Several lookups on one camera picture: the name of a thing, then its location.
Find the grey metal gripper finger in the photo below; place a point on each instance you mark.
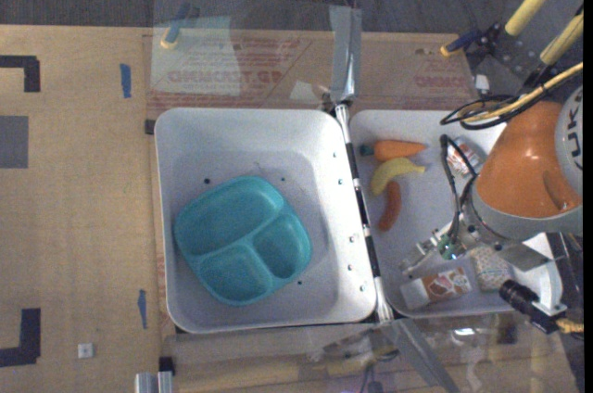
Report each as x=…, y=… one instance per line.
x=424, y=248
x=414, y=266

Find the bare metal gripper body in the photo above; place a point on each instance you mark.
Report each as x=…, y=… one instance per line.
x=463, y=238

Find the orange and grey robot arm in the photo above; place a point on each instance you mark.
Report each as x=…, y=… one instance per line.
x=523, y=168

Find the white plastic tray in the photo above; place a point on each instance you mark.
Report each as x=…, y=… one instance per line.
x=231, y=136
x=417, y=219

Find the brown and white carton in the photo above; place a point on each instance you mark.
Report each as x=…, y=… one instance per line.
x=440, y=287

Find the pale patterned packet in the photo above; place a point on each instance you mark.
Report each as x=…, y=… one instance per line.
x=491, y=270

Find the orange-brown sausage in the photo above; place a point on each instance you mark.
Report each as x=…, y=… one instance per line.
x=391, y=208

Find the white and red can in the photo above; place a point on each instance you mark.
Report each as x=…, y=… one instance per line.
x=461, y=159

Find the yellow banana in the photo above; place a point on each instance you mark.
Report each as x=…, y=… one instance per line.
x=394, y=171

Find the orange carrot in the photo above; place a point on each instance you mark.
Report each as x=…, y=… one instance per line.
x=398, y=149

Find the blue divided plate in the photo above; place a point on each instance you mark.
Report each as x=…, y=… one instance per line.
x=231, y=224

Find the black cylinder on white bracket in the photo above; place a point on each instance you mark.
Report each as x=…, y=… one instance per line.
x=519, y=294

